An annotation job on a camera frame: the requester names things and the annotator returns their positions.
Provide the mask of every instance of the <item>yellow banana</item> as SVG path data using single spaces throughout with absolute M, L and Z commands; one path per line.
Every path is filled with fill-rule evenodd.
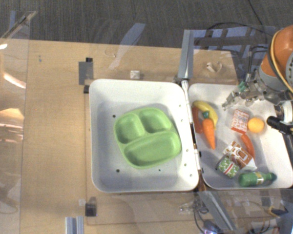
M 201 112 L 209 111 L 209 118 L 213 121 L 214 129 L 216 129 L 218 115 L 216 114 L 215 110 L 208 103 L 200 100 L 196 100 L 193 105 L 197 107 Z

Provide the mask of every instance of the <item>white tray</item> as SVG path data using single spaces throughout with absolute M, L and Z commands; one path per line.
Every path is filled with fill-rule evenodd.
M 92 180 L 100 191 L 171 192 L 196 187 L 199 178 L 185 94 L 180 86 L 170 82 L 99 79 L 90 85 L 89 96 Z M 135 169 L 122 156 L 113 125 L 122 114 L 146 106 L 163 110 L 174 122 L 182 151 L 162 165 Z
M 228 144 L 235 140 L 243 145 L 243 142 L 240 140 L 241 134 L 230 129 L 233 111 L 235 109 L 240 109 L 250 114 L 250 117 L 258 116 L 263 120 L 266 120 L 269 116 L 275 116 L 273 105 L 267 101 L 257 101 L 249 108 L 241 103 L 224 111 L 221 104 L 226 101 L 226 97 L 234 88 L 235 86 L 231 85 L 197 83 L 192 85 L 189 89 L 191 103 L 195 100 L 206 101 L 210 103 L 219 116 L 215 132 L 215 150 L 208 148 L 203 134 L 196 134 L 198 150 L 201 151 L 200 164 L 204 171 L 204 181 L 215 189 L 242 189 L 237 182 L 238 175 L 230 179 L 226 175 L 215 170 L 218 160 L 222 157 L 222 151 Z M 261 134 L 252 134 L 248 131 L 247 135 L 250 137 L 255 147 L 255 164 L 258 167 L 258 171 L 264 173 L 273 172 L 277 175 L 277 180 L 271 185 L 254 188 L 291 187 L 293 185 L 293 169 L 282 134 L 271 127 L 266 127 Z

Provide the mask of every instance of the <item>gray carpet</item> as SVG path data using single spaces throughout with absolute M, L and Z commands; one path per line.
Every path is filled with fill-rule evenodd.
M 293 0 L 251 0 L 264 25 L 293 24 Z M 247 0 L 0 0 L 0 36 L 12 11 L 36 10 L 31 39 L 119 44 L 135 23 L 138 45 L 181 47 L 184 29 L 234 21 L 257 25 Z

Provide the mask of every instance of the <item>green plate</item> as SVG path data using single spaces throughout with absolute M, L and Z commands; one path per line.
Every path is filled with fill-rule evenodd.
M 118 146 L 135 168 L 150 168 L 176 157 L 181 151 L 179 135 L 158 108 L 147 107 L 128 112 L 114 124 Z

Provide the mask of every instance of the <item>orange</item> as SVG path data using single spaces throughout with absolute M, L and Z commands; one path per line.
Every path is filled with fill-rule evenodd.
M 253 133 L 259 133 L 261 132 L 265 127 L 265 123 L 260 118 L 252 118 L 248 122 L 248 129 Z

